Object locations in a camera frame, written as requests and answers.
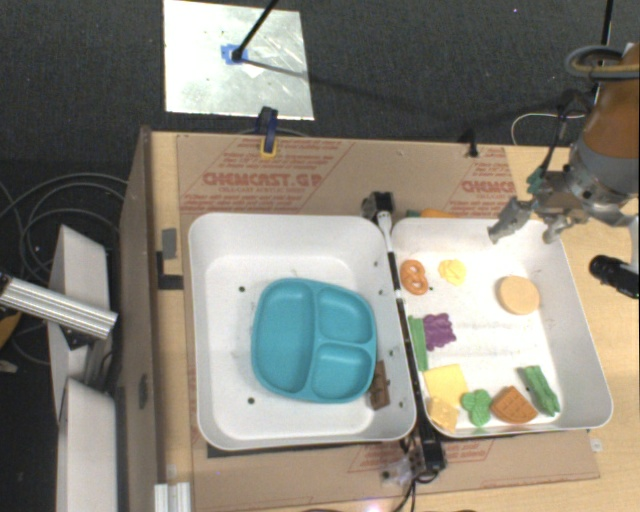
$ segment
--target blue divided plate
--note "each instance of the blue divided plate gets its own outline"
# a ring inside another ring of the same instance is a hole
[[[251,363],[267,389],[321,403],[355,400],[370,386],[376,327],[357,293],[308,279],[280,279],[262,292]]]

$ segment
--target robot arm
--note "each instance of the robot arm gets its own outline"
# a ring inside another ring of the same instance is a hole
[[[589,59],[612,57],[619,61],[612,66],[589,64]],[[634,298],[638,298],[638,215],[625,215],[620,209],[638,197],[639,63],[639,44],[632,45],[624,56],[608,48],[588,47],[567,57],[571,74],[603,83],[598,101],[563,171],[547,169],[554,143],[545,161],[527,179],[531,200],[512,198],[498,222],[489,228],[489,237],[497,243],[521,228],[534,212],[548,226],[543,236],[546,243],[591,217],[612,227],[628,227],[633,243],[631,261],[597,256],[590,270],[603,283]],[[558,108],[559,127],[565,120],[566,103]]]

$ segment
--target pretzel toy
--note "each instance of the pretzel toy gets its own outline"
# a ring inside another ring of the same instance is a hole
[[[410,293],[424,295],[429,289],[429,282],[424,275],[424,267],[417,260],[407,260],[400,267],[400,281]]]

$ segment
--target yellow square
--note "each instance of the yellow square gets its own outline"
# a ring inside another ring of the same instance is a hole
[[[429,400],[427,411],[429,412],[429,418],[431,418],[431,421],[436,425],[452,434],[455,433],[458,423],[458,409],[444,400],[435,397]]]
[[[460,398],[469,389],[459,364],[432,368],[422,375],[431,398],[439,398],[453,407],[460,407]]]

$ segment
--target black floor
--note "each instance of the black floor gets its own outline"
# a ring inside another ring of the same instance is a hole
[[[517,116],[553,111],[568,87],[589,90],[564,72],[563,59],[600,42],[605,4],[282,0],[280,8],[301,12],[316,120],[281,125],[323,137],[431,141],[455,141],[473,128],[479,142],[510,144]],[[143,124],[216,132],[253,126],[250,119],[164,112],[162,22],[160,0],[0,0],[0,183],[14,199],[71,173],[126,179]],[[640,4],[618,0],[611,44],[638,39]],[[580,121],[571,123],[575,134]],[[544,145],[552,136],[549,118],[517,125],[523,144]],[[19,203],[23,226],[47,191],[87,181],[122,191],[116,182],[86,177],[51,184]],[[0,191],[0,267],[29,278],[8,204]],[[57,192],[40,212],[62,208],[118,221],[113,194],[87,186]],[[32,231],[45,262],[60,222],[115,249],[106,223],[54,213]],[[47,358],[42,330],[17,341]],[[11,342],[0,359],[19,366],[16,374],[0,373],[0,510],[54,510],[57,433],[48,369],[21,357]]]

